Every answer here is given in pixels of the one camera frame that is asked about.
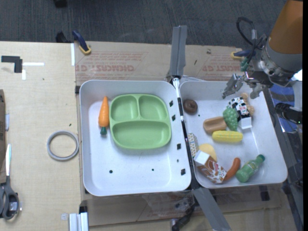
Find yellow corn cob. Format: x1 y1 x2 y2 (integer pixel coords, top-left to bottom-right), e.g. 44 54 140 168
212 130 244 143

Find tan hot dog bun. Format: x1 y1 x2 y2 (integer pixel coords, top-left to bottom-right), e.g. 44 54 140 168
203 116 228 134

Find green divided plate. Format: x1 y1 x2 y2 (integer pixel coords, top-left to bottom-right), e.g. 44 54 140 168
109 93 172 150

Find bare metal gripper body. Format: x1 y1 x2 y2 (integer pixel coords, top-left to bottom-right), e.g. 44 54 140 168
244 56 294 88

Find black and white cow carton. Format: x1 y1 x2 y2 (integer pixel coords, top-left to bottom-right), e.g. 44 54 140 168
228 97 253 130

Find orange and white carton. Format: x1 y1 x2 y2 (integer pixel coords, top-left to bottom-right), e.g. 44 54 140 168
193 150 228 185

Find white plastic tray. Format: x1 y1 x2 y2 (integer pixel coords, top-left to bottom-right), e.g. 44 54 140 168
79 79 193 197
179 80 289 190

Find green grapes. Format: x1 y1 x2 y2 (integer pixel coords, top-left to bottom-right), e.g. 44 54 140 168
222 106 239 132

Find brown doughnut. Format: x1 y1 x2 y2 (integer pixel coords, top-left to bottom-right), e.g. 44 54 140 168
183 99 199 115

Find orange carrot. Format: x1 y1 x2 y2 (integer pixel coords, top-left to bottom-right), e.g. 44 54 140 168
98 96 111 136

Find brown cardboard board, red print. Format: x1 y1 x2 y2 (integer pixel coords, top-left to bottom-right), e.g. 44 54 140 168
74 41 282 227

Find green bottle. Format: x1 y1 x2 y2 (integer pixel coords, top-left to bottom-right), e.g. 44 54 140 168
235 154 266 183

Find grey handled scissors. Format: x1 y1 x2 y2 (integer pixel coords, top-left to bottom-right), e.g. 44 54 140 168
0 143 21 220

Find grey tape roll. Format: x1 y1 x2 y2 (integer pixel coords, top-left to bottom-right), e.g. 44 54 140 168
46 130 80 162

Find black cylinder on white bracket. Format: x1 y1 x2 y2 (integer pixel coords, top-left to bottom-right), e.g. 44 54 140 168
275 69 303 125

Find pale yellow rounded slice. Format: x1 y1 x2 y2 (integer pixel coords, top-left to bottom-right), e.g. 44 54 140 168
199 143 218 163

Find orange sausage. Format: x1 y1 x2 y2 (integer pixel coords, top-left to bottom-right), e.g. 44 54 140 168
223 157 242 181

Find small patterned carton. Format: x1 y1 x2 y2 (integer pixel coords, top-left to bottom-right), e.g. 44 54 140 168
187 132 200 158

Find beige biscuit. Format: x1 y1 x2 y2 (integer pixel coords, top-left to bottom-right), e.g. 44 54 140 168
240 92 255 116

